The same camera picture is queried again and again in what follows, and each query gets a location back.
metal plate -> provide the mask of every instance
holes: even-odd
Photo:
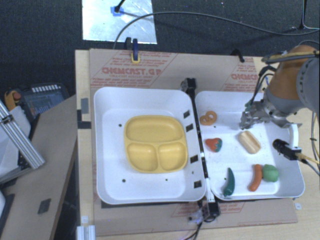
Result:
[[[136,17],[153,12],[151,0],[125,0],[120,11],[112,8],[121,0],[82,0],[83,39],[114,42],[121,29]],[[137,38],[141,44],[157,44],[154,17],[138,20],[128,27],[119,38]]]

multimeter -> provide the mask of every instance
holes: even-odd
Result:
[[[69,97],[62,83],[33,84],[27,88],[10,89],[4,94],[4,102],[9,111],[21,106],[29,122],[37,115],[51,109]]]

